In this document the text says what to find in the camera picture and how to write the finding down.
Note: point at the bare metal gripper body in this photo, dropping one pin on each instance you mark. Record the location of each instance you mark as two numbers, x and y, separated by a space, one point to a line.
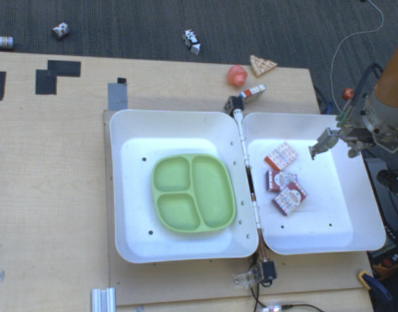
368 134

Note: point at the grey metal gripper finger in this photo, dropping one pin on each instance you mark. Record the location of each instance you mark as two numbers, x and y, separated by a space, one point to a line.
324 141
355 149

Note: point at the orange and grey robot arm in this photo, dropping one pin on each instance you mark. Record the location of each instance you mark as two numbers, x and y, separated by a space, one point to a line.
392 83

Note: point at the red cube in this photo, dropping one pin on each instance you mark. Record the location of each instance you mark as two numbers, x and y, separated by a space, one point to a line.
348 93

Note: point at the maroon and white carton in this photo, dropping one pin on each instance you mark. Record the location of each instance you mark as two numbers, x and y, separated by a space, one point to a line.
289 199
277 179

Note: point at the white plastic tray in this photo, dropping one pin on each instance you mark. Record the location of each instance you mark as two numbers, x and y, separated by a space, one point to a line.
134 206
332 206

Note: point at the thin black and white rod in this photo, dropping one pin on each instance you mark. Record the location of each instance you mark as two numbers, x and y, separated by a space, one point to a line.
242 135

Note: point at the red and white carton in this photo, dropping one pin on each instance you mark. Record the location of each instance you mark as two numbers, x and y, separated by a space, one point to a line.
253 93

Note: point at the tan pizza slice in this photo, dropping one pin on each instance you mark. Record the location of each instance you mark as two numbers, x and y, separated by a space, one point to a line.
260 65

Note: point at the pink toy food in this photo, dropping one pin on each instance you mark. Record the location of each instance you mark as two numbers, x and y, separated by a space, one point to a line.
237 75

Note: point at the green divided plate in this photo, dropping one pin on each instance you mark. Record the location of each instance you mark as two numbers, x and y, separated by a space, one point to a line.
212 193

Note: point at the black and white carton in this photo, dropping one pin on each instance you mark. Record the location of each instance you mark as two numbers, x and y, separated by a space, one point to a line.
192 41

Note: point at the small white and orange carton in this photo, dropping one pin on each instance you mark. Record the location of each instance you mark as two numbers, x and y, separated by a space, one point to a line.
60 31

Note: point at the small white can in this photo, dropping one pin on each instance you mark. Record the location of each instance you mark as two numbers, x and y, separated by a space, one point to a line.
5 42

